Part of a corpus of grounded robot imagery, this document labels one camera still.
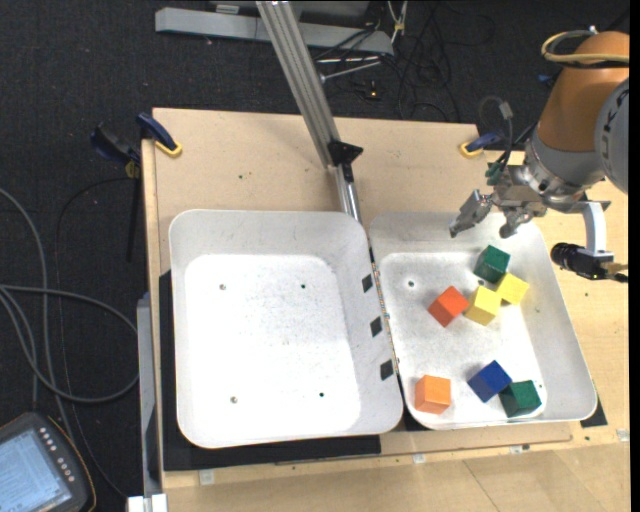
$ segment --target black floor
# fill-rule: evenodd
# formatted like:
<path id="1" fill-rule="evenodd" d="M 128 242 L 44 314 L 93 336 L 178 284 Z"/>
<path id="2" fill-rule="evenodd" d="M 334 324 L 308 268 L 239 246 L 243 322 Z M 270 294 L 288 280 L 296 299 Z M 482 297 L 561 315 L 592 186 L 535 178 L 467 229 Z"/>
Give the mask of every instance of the black floor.
<path id="1" fill-rule="evenodd" d="M 390 33 L 384 4 L 372 2 L 370 19 L 385 12 L 380 27 Z M 558 71 L 541 58 L 541 44 L 558 32 L 591 25 L 628 33 L 629 4 L 410 2 L 395 61 L 329 81 L 332 112 L 483 126 L 478 105 L 495 95 L 511 105 L 519 133 L 544 107 L 549 86 L 541 77 Z M 128 261 L 133 182 L 124 179 L 120 165 L 92 149 L 93 128 L 104 121 L 135 146 L 135 116 L 152 107 L 297 113 L 269 44 L 157 34 L 154 13 L 167 5 L 207 7 L 206 2 L 151 0 L 0 0 L 0 189 L 33 219 L 50 287 L 104 301 L 132 320 L 147 289 L 142 218 Z M 396 11 L 399 5 L 394 2 Z M 377 101 L 364 95 L 372 80 Z M 493 122 L 490 114 L 486 122 Z M 31 231 L 4 197 L 0 283 L 43 284 Z M 44 361 L 42 298 L 23 293 L 15 298 L 32 324 Z M 48 324 L 56 380 L 63 389 L 69 390 L 70 383 L 74 394 L 101 396 L 135 374 L 135 336 L 110 314 L 51 298 Z M 0 311 L 0 424 L 31 406 L 32 373 L 9 317 Z M 42 387 L 38 409 L 60 416 Z M 82 431 L 65 402 L 95 481 L 98 510 L 124 510 L 124 498 L 100 476 L 82 433 L 114 486 L 124 495 L 140 494 L 137 390 L 113 403 L 75 409 Z"/>

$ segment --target orange cube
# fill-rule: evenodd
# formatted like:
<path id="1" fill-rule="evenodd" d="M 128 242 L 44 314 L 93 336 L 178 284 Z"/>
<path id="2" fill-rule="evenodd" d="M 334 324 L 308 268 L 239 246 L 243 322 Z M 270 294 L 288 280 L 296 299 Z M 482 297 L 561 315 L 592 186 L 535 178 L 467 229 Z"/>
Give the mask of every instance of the orange cube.
<path id="1" fill-rule="evenodd" d="M 416 384 L 416 409 L 441 414 L 451 405 L 451 381 L 433 375 L 423 376 Z"/>
<path id="2" fill-rule="evenodd" d="M 454 286 L 449 286 L 433 301 L 427 311 L 442 325 L 446 327 L 451 321 L 469 307 L 469 301 Z"/>

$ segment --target blue cube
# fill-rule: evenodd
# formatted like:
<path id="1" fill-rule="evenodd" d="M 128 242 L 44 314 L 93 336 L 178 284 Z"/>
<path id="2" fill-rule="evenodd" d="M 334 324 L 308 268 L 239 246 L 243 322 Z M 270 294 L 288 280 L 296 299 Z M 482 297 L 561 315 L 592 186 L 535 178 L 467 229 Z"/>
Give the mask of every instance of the blue cube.
<path id="1" fill-rule="evenodd" d="M 497 361 L 492 361 L 471 377 L 467 384 L 483 402 L 488 402 L 511 384 L 511 377 Z"/>

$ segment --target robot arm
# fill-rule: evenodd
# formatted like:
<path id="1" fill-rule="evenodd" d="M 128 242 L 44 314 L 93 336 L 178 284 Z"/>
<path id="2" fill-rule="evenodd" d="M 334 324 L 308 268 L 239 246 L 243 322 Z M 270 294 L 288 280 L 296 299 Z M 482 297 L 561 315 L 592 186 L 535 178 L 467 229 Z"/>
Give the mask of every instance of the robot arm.
<path id="1" fill-rule="evenodd" d="M 553 53 L 568 37 L 589 37 L 570 55 Z M 586 191 L 608 178 L 628 194 L 629 35 L 577 31 L 547 40 L 542 53 L 564 69 L 532 135 L 525 141 L 521 166 L 507 166 L 491 176 L 491 194 L 475 190 L 449 226 L 451 236 L 481 222 L 493 205 L 505 215 L 503 238 L 548 208 L 581 213 L 587 246 L 559 244 L 552 259 L 589 279 L 613 278 L 619 267 L 604 248 L 604 210 L 610 202 L 589 201 Z"/>

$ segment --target green cube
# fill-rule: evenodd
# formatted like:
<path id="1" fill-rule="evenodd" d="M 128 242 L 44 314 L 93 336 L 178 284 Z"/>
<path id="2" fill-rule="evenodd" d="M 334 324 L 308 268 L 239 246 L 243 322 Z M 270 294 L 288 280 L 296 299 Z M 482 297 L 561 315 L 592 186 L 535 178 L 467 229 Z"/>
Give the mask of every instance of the green cube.
<path id="1" fill-rule="evenodd" d="M 542 404 L 536 386 L 531 380 L 512 382 L 499 393 L 499 396 L 508 418 L 529 414 Z"/>
<path id="2" fill-rule="evenodd" d="M 507 271 L 511 255 L 493 245 L 480 253 L 473 273 L 490 283 L 497 283 Z"/>

